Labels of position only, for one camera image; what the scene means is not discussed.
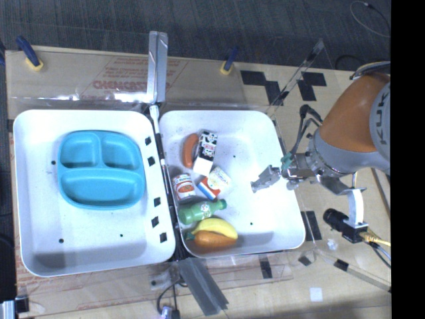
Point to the blue divided plate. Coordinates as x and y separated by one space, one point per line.
99 184

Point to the yellow banana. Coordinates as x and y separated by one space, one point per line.
217 226

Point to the green bottle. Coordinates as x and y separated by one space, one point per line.
199 211

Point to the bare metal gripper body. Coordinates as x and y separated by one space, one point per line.
300 169

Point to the white plastic tray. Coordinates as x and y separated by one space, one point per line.
83 244
265 218

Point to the brown cardboard board red print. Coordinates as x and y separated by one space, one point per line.
83 75

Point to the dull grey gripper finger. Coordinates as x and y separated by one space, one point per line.
260 184
271 171

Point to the red and white can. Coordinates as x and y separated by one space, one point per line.
183 187

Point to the red sausage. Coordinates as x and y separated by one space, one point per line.
190 149

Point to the yellow and red carton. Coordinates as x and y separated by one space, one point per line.
217 181

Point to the orange carrot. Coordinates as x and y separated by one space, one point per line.
212 240

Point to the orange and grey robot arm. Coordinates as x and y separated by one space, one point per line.
352 118

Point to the black cylinder on white bracket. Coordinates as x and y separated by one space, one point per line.
357 208

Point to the white cow print carton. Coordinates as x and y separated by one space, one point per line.
205 158

